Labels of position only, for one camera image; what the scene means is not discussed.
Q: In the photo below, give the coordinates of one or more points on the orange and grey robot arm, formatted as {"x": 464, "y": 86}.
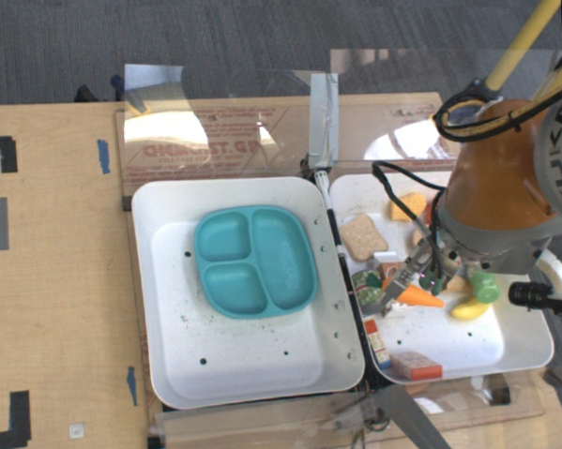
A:
{"x": 492, "y": 179}

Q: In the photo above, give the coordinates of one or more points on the white plastic tray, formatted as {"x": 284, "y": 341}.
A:
{"x": 437, "y": 337}
{"x": 250, "y": 356}

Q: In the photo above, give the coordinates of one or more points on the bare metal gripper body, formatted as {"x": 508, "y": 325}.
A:
{"x": 427, "y": 258}

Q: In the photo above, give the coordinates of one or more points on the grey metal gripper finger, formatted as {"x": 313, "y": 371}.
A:
{"x": 395, "y": 291}

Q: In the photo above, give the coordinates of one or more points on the black cylinder on white bracket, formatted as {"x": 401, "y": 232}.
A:
{"x": 529, "y": 294}

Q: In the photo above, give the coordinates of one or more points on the orange and pink carton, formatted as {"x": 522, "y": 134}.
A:
{"x": 415, "y": 366}

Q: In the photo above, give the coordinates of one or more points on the yellow banana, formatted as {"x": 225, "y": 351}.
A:
{"x": 469, "y": 310}

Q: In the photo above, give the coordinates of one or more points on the brown cardboard board red print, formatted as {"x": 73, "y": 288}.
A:
{"x": 276, "y": 125}

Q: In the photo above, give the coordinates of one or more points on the tan toast slice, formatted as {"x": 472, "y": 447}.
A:
{"x": 362, "y": 238}

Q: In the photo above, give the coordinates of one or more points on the blue divided plate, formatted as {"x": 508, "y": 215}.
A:
{"x": 257, "y": 262}

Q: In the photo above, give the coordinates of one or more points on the red and white carton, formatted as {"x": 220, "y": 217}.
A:
{"x": 377, "y": 343}

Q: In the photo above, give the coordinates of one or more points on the orange carrot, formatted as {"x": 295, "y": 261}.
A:
{"x": 421, "y": 297}

